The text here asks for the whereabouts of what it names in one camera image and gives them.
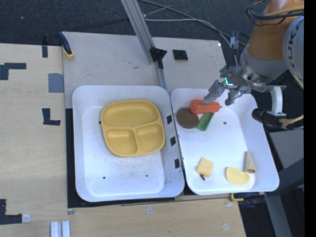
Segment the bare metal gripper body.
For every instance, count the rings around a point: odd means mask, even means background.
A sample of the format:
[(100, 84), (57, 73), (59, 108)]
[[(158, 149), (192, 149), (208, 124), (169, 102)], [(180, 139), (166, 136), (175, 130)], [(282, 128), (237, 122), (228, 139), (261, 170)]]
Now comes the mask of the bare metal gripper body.
[(224, 87), (238, 91), (269, 92), (272, 86), (269, 85), (270, 78), (257, 74), (249, 67), (230, 66), (224, 77)]

